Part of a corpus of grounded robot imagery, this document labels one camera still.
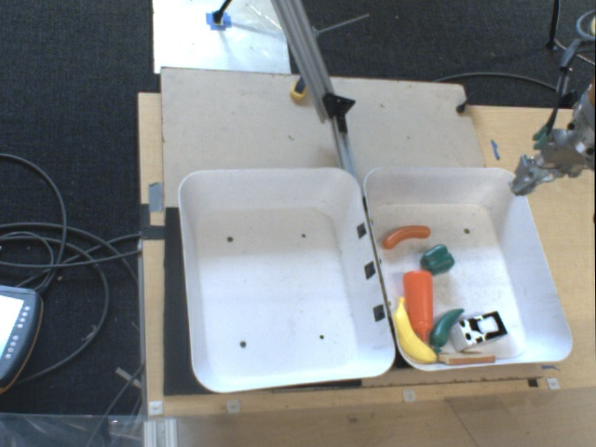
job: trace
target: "toy sausage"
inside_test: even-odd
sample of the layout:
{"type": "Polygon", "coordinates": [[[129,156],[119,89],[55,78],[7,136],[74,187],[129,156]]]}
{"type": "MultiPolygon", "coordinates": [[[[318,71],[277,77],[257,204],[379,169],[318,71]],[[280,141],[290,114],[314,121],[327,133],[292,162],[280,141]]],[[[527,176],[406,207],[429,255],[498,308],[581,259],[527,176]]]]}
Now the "toy sausage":
{"type": "Polygon", "coordinates": [[[408,238],[428,238],[430,237],[430,229],[425,225],[408,225],[400,227],[391,232],[383,240],[383,248],[391,250],[398,243],[408,238]]]}

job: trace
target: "black clip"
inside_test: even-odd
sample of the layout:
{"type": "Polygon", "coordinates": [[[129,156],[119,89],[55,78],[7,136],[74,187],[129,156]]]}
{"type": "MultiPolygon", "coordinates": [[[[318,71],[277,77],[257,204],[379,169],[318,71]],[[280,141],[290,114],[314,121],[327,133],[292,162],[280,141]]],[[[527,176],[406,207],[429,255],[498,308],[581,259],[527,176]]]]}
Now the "black clip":
{"type": "Polygon", "coordinates": [[[343,96],[337,96],[333,93],[327,93],[323,96],[323,104],[327,110],[329,117],[337,119],[337,126],[340,132],[347,134],[347,123],[345,122],[345,115],[352,108],[356,102],[349,100],[343,96]]]}
{"type": "Polygon", "coordinates": [[[462,115],[466,111],[466,106],[469,104],[470,96],[471,94],[467,95],[466,100],[464,102],[455,106],[455,111],[457,111],[459,115],[462,115]]]}

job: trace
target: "handheld controller screen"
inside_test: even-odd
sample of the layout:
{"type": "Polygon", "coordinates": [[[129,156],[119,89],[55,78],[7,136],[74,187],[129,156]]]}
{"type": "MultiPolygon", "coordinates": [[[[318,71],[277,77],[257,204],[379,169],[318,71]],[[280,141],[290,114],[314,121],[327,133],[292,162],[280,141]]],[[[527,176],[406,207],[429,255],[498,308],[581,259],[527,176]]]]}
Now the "handheld controller screen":
{"type": "Polygon", "coordinates": [[[27,362],[41,312],[36,291],[0,285],[0,394],[12,386],[27,362]]]}
{"type": "Polygon", "coordinates": [[[17,321],[23,300],[0,294],[0,353],[7,347],[10,334],[17,321]]]}

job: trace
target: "green pepper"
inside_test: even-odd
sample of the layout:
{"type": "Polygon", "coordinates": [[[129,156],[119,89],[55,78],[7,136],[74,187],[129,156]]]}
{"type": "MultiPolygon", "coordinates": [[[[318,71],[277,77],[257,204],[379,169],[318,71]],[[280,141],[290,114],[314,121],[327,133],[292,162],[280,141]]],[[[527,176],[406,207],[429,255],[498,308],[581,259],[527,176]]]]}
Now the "green pepper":
{"type": "Polygon", "coordinates": [[[436,353],[447,344],[449,330],[464,312],[463,308],[456,308],[442,315],[430,332],[430,344],[436,353]]]}
{"type": "Polygon", "coordinates": [[[449,271],[455,265],[452,254],[444,245],[436,245],[427,251],[420,260],[420,266],[423,270],[429,271],[433,275],[449,271]]]}

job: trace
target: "black cable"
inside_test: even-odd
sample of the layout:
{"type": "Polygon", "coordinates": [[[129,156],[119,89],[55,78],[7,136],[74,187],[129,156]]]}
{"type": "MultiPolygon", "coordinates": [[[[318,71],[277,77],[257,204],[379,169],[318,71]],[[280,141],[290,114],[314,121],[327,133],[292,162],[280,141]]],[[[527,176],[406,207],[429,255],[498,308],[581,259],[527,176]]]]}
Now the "black cable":
{"type": "MultiPolygon", "coordinates": [[[[565,51],[567,49],[567,47],[563,43],[561,43],[558,39],[555,39],[555,45],[559,49],[562,49],[563,51],[565,51]]],[[[596,63],[593,60],[591,60],[590,58],[585,57],[584,55],[582,55],[582,53],[590,53],[591,51],[594,51],[594,49],[584,49],[582,51],[578,51],[577,52],[577,57],[580,60],[585,61],[586,63],[591,64],[592,66],[594,66],[594,65],[596,65],[596,63]]]]}
{"type": "MultiPolygon", "coordinates": [[[[55,260],[54,250],[49,246],[49,243],[47,243],[47,241],[43,237],[37,235],[36,233],[27,232],[27,231],[25,231],[25,232],[11,232],[10,234],[6,235],[5,237],[15,237],[15,236],[20,236],[20,235],[28,235],[30,237],[36,238],[39,242],[41,242],[44,245],[44,247],[46,248],[47,252],[49,253],[49,264],[50,265],[54,264],[54,260],[55,260]]],[[[41,289],[42,286],[44,286],[46,284],[47,280],[50,277],[51,272],[50,272],[50,270],[46,270],[46,272],[44,272],[44,273],[46,274],[44,280],[40,284],[38,284],[36,287],[34,287],[33,290],[38,291],[41,289]]],[[[24,285],[29,283],[29,281],[32,281],[32,280],[26,279],[26,280],[22,281],[21,283],[17,283],[15,285],[15,288],[22,288],[24,285]]]]}
{"type": "MultiPolygon", "coordinates": [[[[60,264],[62,261],[62,257],[64,255],[64,250],[66,248],[66,236],[67,236],[67,228],[66,227],[68,226],[68,223],[67,223],[67,218],[66,218],[66,205],[64,204],[64,199],[62,198],[62,194],[61,194],[58,186],[54,183],[54,181],[51,179],[51,177],[49,177],[49,175],[47,175],[47,173],[43,169],[41,169],[39,166],[37,166],[33,162],[28,161],[27,159],[24,159],[24,158],[18,157],[18,156],[13,156],[11,154],[3,154],[3,153],[0,153],[0,159],[4,159],[4,160],[10,161],[10,162],[15,162],[17,164],[20,164],[20,165],[26,167],[27,169],[32,170],[33,172],[35,172],[49,186],[49,188],[54,193],[54,196],[58,200],[58,205],[60,206],[60,212],[61,212],[62,231],[61,231],[61,244],[60,244],[60,248],[58,250],[58,255],[56,256],[56,264],[60,264]]],[[[38,290],[40,294],[43,294],[47,291],[47,288],[49,287],[51,282],[54,279],[56,279],[56,276],[58,275],[59,268],[51,268],[51,270],[52,271],[51,271],[50,276],[47,279],[47,282],[45,282],[44,285],[38,290]]]]}
{"type": "MultiPolygon", "coordinates": [[[[37,230],[58,230],[58,229],[61,229],[61,225],[58,225],[56,223],[54,224],[54,223],[40,223],[40,222],[5,223],[5,224],[0,225],[0,233],[5,232],[7,230],[20,230],[20,229],[28,229],[28,228],[37,229],[37,230]]],[[[93,243],[97,243],[98,246],[105,248],[106,250],[110,251],[114,255],[121,254],[120,251],[118,251],[115,247],[113,247],[114,243],[119,243],[119,242],[124,242],[124,241],[129,241],[129,240],[138,240],[139,238],[141,238],[140,234],[130,234],[130,235],[124,235],[122,237],[117,237],[117,238],[113,238],[111,240],[106,241],[103,238],[93,235],[90,232],[88,232],[86,230],[82,230],[80,228],[74,228],[74,227],[68,226],[67,230],[68,230],[69,234],[72,233],[73,235],[76,235],[76,236],[82,237],[82,238],[86,238],[87,240],[90,240],[93,243]]],[[[96,250],[96,247],[93,247],[92,249],[88,249],[87,252],[91,253],[95,250],[96,250]]],[[[120,260],[120,263],[124,266],[124,268],[126,268],[130,277],[134,280],[135,284],[138,284],[139,280],[137,279],[136,274],[134,273],[131,266],[127,263],[127,261],[122,259],[122,260],[120,260]]]]}
{"type": "Polygon", "coordinates": [[[554,102],[552,112],[550,113],[549,120],[544,125],[545,135],[548,137],[552,132],[555,121],[557,119],[557,114],[559,113],[559,108],[562,105],[562,98],[567,90],[567,84],[569,82],[569,74],[571,72],[571,63],[573,62],[574,58],[577,56],[578,52],[582,51],[586,45],[592,46],[589,41],[586,41],[582,38],[576,38],[572,44],[564,51],[561,57],[561,63],[559,65],[559,69],[561,74],[559,75],[559,81],[557,83],[557,96],[554,102]]]}
{"type": "MultiPolygon", "coordinates": [[[[551,23],[551,25],[554,25],[554,28],[556,29],[557,26],[559,25],[559,17],[561,15],[561,0],[556,0],[556,5],[557,5],[557,9],[556,9],[556,19],[554,22],[551,23]]],[[[581,19],[582,17],[579,17],[578,21],[576,22],[576,25],[581,25],[581,19]]],[[[558,48],[562,49],[563,51],[566,51],[567,47],[561,43],[561,41],[559,41],[554,35],[551,37],[552,39],[549,40],[549,42],[553,42],[558,48]]],[[[577,57],[582,60],[585,61],[588,64],[591,64],[592,66],[594,66],[594,61],[591,60],[590,58],[586,58],[585,56],[579,54],[582,52],[578,52],[577,57]]]]}
{"type": "Polygon", "coordinates": [[[139,394],[137,401],[134,403],[132,410],[130,411],[130,415],[139,415],[141,413],[141,403],[142,403],[142,394],[139,394]]]}
{"type": "Polygon", "coordinates": [[[581,17],[579,17],[577,19],[576,32],[582,39],[584,39],[586,41],[590,41],[591,43],[594,43],[596,41],[596,36],[594,36],[593,34],[589,34],[588,32],[586,32],[586,30],[584,30],[582,28],[582,25],[584,24],[584,20],[586,19],[586,17],[589,17],[590,15],[596,15],[596,10],[587,11],[586,13],[584,13],[581,17]]]}
{"type": "MultiPolygon", "coordinates": [[[[28,241],[28,240],[37,240],[36,237],[0,237],[0,240],[4,241],[28,241]]],[[[87,262],[70,262],[68,264],[17,264],[14,262],[0,262],[0,266],[10,266],[13,268],[45,268],[45,269],[52,269],[52,268],[73,268],[76,266],[90,266],[96,264],[104,264],[106,262],[114,262],[116,260],[122,260],[123,258],[127,258],[132,255],[138,255],[141,253],[141,250],[134,250],[134,251],[127,251],[125,253],[120,253],[119,255],[113,255],[109,257],[103,258],[89,258],[87,262]]]]}
{"type": "Polygon", "coordinates": [[[554,49],[553,42],[556,41],[557,27],[559,26],[559,17],[561,16],[561,0],[554,1],[554,8],[552,9],[552,18],[550,20],[549,40],[547,48],[554,49]]]}
{"type": "Polygon", "coordinates": [[[503,79],[517,79],[520,81],[525,81],[526,83],[533,83],[535,85],[539,85],[542,88],[550,89],[551,91],[556,91],[557,88],[552,86],[549,83],[541,81],[539,79],[535,79],[529,76],[524,76],[522,74],[512,74],[512,73],[496,73],[496,72],[473,72],[473,73],[461,73],[461,74],[452,74],[450,76],[444,76],[443,78],[435,79],[435,83],[446,83],[448,81],[456,81],[459,79],[469,79],[469,78],[484,78],[484,77],[494,77],[494,78],[503,78],[503,79]]]}
{"type": "MultiPolygon", "coordinates": [[[[46,241],[49,242],[49,243],[54,243],[54,244],[61,244],[61,240],[58,240],[56,238],[48,238],[48,237],[46,237],[46,241]]],[[[68,248],[69,250],[75,251],[79,255],[81,255],[81,256],[83,256],[85,258],[92,259],[91,255],[85,253],[85,251],[83,251],[82,249],[78,248],[76,245],[73,245],[73,244],[70,244],[70,243],[67,242],[66,245],[65,245],[65,248],[68,248]]],[[[51,366],[45,368],[44,370],[42,370],[40,372],[36,372],[36,373],[31,374],[31,375],[29,375],[29,376],[27,376],[25,378],[19,379],[15,383],[16,385],[28,383],[30,381],[33,381],[34,379],[37,379],[39,377],[42,377],[42,376],[44,376],[44,375],[46,375],[48,373],[51,373],[51,372],[56,371],[57,369],[61,368],[62,366],[64,366],[68,362],[70,362],[72,359],[74,359],[76,356],[78,356],[81,352],[83,352],[87,348],[87,346],[89,346],[93,342],[93,340],[97,337],[97,335],[102,330],[103,325],[105,324],[105,321],[107,319],[108,311],[109,311],[109,307],[110,307],[110,286],[108,284],[108,280],[107,280],[106,276],[100,270],[100,268],[97,265],[93,265],[93,268],[95,269],[96,273],[100,277],[100,280],[102,281],[103,293],[104,293],[102,316],[101,316],[100,321],[98,322],[98,324],[95,325],[95,329],[87,337],[87,339],[85,340],[85,342],[79,348],[77,348],[73,353],[71,353],[67,357],[61,359],[57,363],[52,364],[51,366]]]]}
{"type": "Polygon", "coordinates": [[[144,364],[139,366],[139,369],[137,369],[137,371],[134,372],[134,374],[130,377],[130,379],[128,379],[128,381],[122,386],[120,391],[115,395],[114,399],[112,400],[112,403],[105,410],[105,413],[103,413],[102,417],[100,418],[100,421],[97,423],[95,429],[91,433],[91,437],[89,437],[86,447],[89,447],[91,445],[91,443],[93,442],[93,439],[95,439],[95,436],[97,436],[98,432],[100,431],[100,428],[102,428],[102,425],[103,425],[103,422],[105,421],[105,419],[107,419],[108,415],[114,409],[114,407],[117,405],[120,398],[122,398],[122,396],[124,396],[124,393],[127,391],[127,389],[130,386],[132,386],[132,383],[134,383],[136,378],[139,376],[139,374],[141,374],[143,368],[144,368],[144,364]]]}

